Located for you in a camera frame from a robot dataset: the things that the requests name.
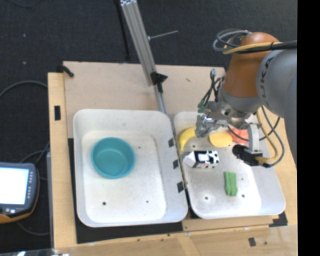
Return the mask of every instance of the dark floor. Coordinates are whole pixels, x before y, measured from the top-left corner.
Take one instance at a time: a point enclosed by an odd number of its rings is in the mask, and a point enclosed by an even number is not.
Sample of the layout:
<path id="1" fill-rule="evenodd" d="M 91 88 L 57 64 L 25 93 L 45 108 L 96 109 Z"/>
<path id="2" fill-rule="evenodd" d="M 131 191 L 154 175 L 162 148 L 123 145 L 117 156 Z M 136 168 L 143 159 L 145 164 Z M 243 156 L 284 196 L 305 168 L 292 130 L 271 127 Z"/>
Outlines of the dark floor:
<path id="1" fill-rule="evenodd" d="M 215 35 L 238 28 L 269 33 L 280 41 L 298 36 L 298 0 L 139 0 L 146 32 L 176 34 L 150 42 L 156 64 L 228 67 L 214 52 Z M 138 63 L 127 25 L 130 62 Z M 1 0 L 0 94 L 9 85 L 47 83 L 63 61 L 120 62 L 126 59 L 113 0 Z M 0 162 L 19 162 L 49 140 L 45 87 L 24 84 L 0 97 Z M 39 155 L 30 158 L 35 161 Z M 46 161 L 38 165 L 46 177 Z M 49 231 L 47 182 L 41 180 L 35 212 L 20 221 L 35 233 Z M 31 235 L 16 223 L 0 225 L 0 253 L 49 248 L 48 235 Z"/>

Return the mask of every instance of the yellow cable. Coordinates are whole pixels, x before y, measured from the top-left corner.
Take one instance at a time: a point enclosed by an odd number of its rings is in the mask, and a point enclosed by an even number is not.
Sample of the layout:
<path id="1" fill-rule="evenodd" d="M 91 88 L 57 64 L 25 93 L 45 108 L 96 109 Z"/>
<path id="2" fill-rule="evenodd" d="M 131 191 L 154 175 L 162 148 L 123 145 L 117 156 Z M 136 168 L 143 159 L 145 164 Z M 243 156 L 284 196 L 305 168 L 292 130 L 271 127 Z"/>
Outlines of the yellow cable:
<path id="1" fill-rule="evenodd" d="M 253 43 L 253 44 L 247 44 L 243 46 L 239 46 L 230 50 L 223 51 L 223 54 L 234 54 L 239 51 L 243 50 L 251 50 L 254 48 L 259 48 L 259 47 L 266 47 L 266 46 L 271 46 L 276 45 L 276 44 L 281 44 L 282 42 L 260 42 L 260 43 Z"/>
<path id="2" fill-rule="evenodd" d="M 258 119 L 259 124 L 261 124 L 261 118 L 260 118 L 260 114 L 257 111 L 256 112 L 256 118 Z M 273 150 L 274 150 L 274 156 L 271 158 L 266 158 L 266 157 L 262 157 L 262 156 L 257 156 L 255 159 L 259 162 L 260 165 L 266 163 L 266 162 L 271 162 L 277 159 L 278 157 L 278 150 L 276 145 L 272 142 L 272 140 L 270 139 L 268 133 L 266 132 L 265 128 L 263 127 L 263 125 L 261 126 L 261 130 L 264 134 L 264 136 L 266 137 L 266 139 L 269 141 L 269 143 L 271 144 Z"/>

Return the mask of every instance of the black clamp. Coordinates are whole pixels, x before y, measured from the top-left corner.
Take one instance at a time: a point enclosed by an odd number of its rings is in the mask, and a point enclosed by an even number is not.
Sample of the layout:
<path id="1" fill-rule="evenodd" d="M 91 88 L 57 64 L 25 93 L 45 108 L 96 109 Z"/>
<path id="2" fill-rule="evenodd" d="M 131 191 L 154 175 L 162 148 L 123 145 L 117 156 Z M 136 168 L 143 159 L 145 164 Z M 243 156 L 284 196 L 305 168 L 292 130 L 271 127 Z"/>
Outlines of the black clamp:
<path id="1" fill-rule="evenodd" d="M 153 85 L 157 85 L 158 88 L 158 92 L 159 93 L 164 93 L 164 90 L 162 88 L 162 83 L 168 78 L 168 76 L 164 75 L 164 74 L 159 74 L 157 72 L 152 72 L 151 73 L 151 79 L 152 79 L 152 83 Z"/>
<path id="2" fill-rule="evenodd" d="M 75 76 L 75 74 L 72 73 L 69 68 L 67 68 L 65 65 L 62 65 L 62 64 L 60 64 L 56 67 L 56 72 L 57 73 L 66 72 L 69 75 L 69 77 L 71 77 L 71 78 L 73 78 Z"/>

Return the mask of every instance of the wooden table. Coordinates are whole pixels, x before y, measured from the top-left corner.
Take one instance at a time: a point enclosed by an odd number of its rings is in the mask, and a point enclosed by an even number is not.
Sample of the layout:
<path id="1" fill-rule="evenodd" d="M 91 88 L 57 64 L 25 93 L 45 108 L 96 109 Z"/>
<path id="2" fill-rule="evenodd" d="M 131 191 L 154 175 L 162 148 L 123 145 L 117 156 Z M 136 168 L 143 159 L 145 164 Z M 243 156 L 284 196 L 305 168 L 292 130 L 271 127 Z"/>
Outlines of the wooden table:
<path id="1" fill-rule="evenodd" d="M 77 243 L 68 138 L 73 115 L 84 108 L 157 110 L 154 89 L 147 86 L 139 64 L 65 61 L 74 74 L 48 74 L 52 172 L 53 247 L 70 255 L 297 255 L 297 169 L 281 120 L 277 131 L 287 149 L 275 167 L 286 200 L 288 225 L 269 227 L 278 216 L 182 221 L 183 231 Z M 157 65 L 169 116 L 195 111 L 210 86 L 212 67 Z M 216 68 L 223 76 L 224 69 Z M 272 122 L 276 116 L 269 114 Z"/>

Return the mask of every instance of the white tray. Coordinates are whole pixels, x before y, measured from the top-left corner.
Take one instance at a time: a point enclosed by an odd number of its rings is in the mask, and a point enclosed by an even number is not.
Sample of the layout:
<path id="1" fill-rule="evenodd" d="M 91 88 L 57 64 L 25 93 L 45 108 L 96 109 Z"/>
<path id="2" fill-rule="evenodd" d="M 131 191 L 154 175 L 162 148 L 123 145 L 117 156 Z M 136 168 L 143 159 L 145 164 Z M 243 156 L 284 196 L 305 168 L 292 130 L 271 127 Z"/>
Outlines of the white tray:
<path id="1" fill-rule="evenodd" d="M 196 125 L 197 112 L 180 112 L 174 118 L 175 132 L 179 135 L 187 128 Z M 257 123 L 255 117 L 249 122 Z M 216 132 L 228 131 L 228 128 L 219 128 Z M 190 168 L 182 164 L 187 192 L 192 210 L 203 219 L 218 219 L 228 217 L 246 217 L 278 215 L 285 209 L 285 198 L 280 187 L 274 168 L 261 166 L 251 167 L 237 159 L 232 148 L 214 147 L 209 138 L 191 138 L 184 147 L 183 157 L 194 150 L 215 150 L 218 152 L 219 164 L 212 169 Z M 260 149 L 268 157 L 266 140 L 260 142 Z M 238 188 L 235 197 L 225 193 L 224 172 L 236 173 Z"/>
<path id="2" fill-rule="evenodd" d="M 188 212 L 170 119 L 159 111 L 83 109 L 73 119 L 76 206 L 90 227 L 179 222 Z M 91 163 L 94 144 L 105 137 L 128 142 L 136 156 L 125 177 L 108 179 Z"/>

